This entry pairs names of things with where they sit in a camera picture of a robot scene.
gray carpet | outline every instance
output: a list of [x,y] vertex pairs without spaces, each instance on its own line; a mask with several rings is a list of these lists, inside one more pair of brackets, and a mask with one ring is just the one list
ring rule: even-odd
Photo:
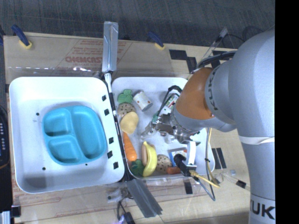
[[[275,0],[0,0],[0,25],[7,35],[24,31],[103,36],[103,22],[119,23],[119,38],[146,41],[158,34],[164,43],[210,46],[227,27],[222,47],[275,27]],[[5,106],[3,49],[0,50],[0,105]]]

light blue container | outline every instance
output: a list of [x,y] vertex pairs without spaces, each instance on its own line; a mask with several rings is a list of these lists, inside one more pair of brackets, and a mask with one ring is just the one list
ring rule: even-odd
[[50,157],[61,165],[93,161],[107,148],[102,123],[96,112],[86,106],[68,106],[46,113],[43,135]]

toy banana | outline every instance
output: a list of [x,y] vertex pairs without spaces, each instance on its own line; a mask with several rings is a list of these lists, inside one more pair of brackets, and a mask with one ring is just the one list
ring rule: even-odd
[[146,147],[148,162],[143,171],[143,177],[150,176],[156,169],[157,166],[157,153],[156,150],[150,146],[146,141],[143,142],[143,145]]

